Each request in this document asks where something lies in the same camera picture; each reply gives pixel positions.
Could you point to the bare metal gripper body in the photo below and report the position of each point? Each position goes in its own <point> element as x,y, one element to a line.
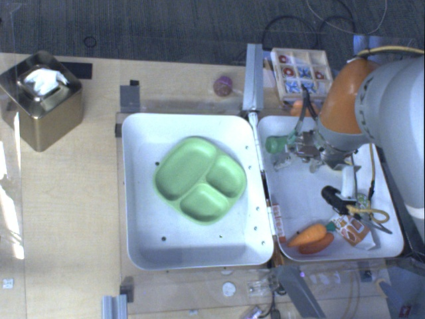
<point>307,147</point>

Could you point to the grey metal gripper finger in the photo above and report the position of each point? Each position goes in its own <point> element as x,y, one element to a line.
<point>283,162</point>
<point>315,167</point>

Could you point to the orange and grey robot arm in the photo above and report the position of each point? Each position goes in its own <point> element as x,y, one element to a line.
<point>385,105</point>

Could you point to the green round object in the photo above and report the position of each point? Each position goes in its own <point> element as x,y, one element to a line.
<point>273,144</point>

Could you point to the black and white thin rod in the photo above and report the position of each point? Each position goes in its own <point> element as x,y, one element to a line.
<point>258,141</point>

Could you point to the white plastic tray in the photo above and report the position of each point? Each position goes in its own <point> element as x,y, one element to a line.
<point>186,244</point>
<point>305,204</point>

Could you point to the green and white can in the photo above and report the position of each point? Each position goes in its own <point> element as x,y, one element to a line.
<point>362,198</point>

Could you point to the orange and white packet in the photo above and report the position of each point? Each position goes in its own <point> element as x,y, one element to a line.
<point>278,223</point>

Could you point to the orange carrot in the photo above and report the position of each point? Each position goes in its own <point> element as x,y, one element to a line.
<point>308,234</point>

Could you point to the orange and white carton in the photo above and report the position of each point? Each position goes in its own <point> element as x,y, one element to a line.
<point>355,233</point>

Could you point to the red sausage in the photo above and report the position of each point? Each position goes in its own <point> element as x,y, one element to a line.
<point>315,247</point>

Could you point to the wooden compartment box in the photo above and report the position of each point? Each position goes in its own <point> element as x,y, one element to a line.
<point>300,63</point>

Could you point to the green divided plate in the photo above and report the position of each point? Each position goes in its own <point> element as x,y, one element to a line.
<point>196,174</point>

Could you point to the gold metal tissue box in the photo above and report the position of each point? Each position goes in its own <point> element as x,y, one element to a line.
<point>46,125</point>

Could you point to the white tissue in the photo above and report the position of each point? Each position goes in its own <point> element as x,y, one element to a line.
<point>43,80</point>

